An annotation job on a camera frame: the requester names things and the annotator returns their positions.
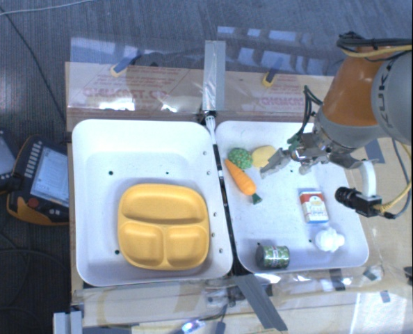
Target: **yellow plate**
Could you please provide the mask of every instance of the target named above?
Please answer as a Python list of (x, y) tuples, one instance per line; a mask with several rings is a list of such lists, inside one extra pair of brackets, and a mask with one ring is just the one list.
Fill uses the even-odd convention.
[(196, 191), (171, 184), (137, 184), (118, 207), (120, 252), (137, 267), (181, 271), (208, 255), (209, 217)]

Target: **can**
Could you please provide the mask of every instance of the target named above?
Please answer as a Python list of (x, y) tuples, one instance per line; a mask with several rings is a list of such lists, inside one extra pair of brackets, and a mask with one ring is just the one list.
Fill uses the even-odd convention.
[(285, 269), (290, 263), (290, 250), (286, 246), (259, 245), (256, 264), (262, 269)]

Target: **toy broccoli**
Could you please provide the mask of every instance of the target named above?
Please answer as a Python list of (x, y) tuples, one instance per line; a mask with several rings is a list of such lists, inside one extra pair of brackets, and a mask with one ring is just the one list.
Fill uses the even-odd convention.
[(228, 159), (242, 170), (250, 168), (253, 163), (251, 154), (243, 148), (232, 149), (228, 154)]

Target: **small box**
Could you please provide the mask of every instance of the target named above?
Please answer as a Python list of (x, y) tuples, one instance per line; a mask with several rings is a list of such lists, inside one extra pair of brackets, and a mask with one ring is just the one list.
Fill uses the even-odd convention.
[(320, 191), (303, 191), (299, 194), (299, 199), (306, 222), (326, 223), (329, 221), (324, 196)]

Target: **orange carrot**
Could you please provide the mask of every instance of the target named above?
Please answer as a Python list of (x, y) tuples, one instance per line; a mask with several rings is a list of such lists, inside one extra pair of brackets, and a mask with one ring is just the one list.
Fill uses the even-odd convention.
[(253, 204), (261, 202), (262, 199), (256, 194), (256, 184), (253, 180), (229, 159), (225, 159), (225, 165), (241, 192), (247, 196), (252, 196)]

